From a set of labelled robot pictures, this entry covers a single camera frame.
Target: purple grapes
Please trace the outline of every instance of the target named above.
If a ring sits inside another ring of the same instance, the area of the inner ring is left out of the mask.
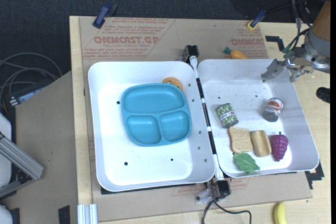
[[[272,155],[278,162],[284,158],[288,146],[288,138],[281,134],[273,135],[271,138]]]

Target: donut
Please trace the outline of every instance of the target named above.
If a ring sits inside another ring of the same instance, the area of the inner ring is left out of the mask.
[[[180,83],[180,81],[178,79],[169,77],[169,78],[165,78],[162,83],[170,83],[172,85],[175,85],[176,87],[178,87],[181,91],[183,91],[183,87],[182,84]]]

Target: banana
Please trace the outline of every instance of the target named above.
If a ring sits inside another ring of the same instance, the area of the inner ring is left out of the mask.
[[[285,215],[285,203],[283,201],[276,204],[274,209],[275,224],[287,224]]]

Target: can label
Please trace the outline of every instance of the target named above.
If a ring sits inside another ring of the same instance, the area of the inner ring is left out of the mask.
[[[263,117],[270,122],[277,121],[283,107],[284,103],[280,99],[271,98],[265,106]]]
[[[238,123],[237,116],[230,103],[222,104],[217,107],[216,113],[224,128],[229,128]]]

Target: wooden table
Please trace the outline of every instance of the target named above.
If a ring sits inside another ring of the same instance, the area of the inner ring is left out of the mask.
[[[295,24],[260,23],[259,27],[263,36],[279,36],[285,45],[290,43],[296,35]],[[86,105],[85,97],[83,96],[84,77],[81,53],[80,17],[78,16],[70,17],[70,35],[78,203],[80,205],[89,205],[93,203],[93,195],[91,189]],[[273,42],[265,42],[265,46],[269,58],[282,58],[282,54],[279,52],[276,44]],[[330,87],[330,75],[314,71],[312,74],[301,76],[300,79],[295,82],[295,86],[320,155],[324,178],[321,181],[313,183],[311,199],[286,201],[287,220],[289,223],[331,223],[330,104],[316,97],[317,88]],[[274,202],[270,202],[230,208],[230,210],[250,210],[253,223],[273,223],[272,211],[274,205]],[[200,223],[202,213],[202,211],[193,211],[182,214],[124,219],[104,223]],[[247,214],[230,215],[219,209],[210,210],[207,213],[206,222],[248,223],[248,216]]]

